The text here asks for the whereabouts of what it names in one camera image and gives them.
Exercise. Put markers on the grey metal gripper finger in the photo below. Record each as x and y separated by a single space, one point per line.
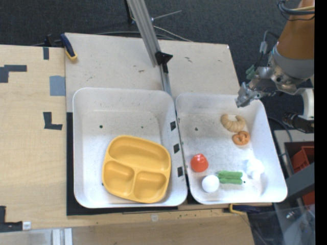
253 96
242 94

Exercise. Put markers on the yellow divided plate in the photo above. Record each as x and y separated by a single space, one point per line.
135 167

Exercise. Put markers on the white toy garlic bulb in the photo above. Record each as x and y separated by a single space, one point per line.
255 168

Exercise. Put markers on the black cylinder on white bracket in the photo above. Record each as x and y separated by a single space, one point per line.
299 122

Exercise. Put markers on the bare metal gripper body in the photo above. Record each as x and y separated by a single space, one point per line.
265 79

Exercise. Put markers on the white plastic tray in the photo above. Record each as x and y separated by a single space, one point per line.
212 142
122 111

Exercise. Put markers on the white toy egg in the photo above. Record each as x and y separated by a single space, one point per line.
210 183

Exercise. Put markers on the beige toy croissant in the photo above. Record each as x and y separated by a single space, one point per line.
233 124

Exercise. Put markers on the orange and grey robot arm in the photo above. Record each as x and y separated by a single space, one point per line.
293 37

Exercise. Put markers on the green toy bean pods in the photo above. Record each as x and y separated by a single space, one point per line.
230 177

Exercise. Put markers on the orange toy pretzel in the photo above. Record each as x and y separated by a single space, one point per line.
241 138

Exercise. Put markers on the red toy tomato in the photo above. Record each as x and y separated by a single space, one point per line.
199 163

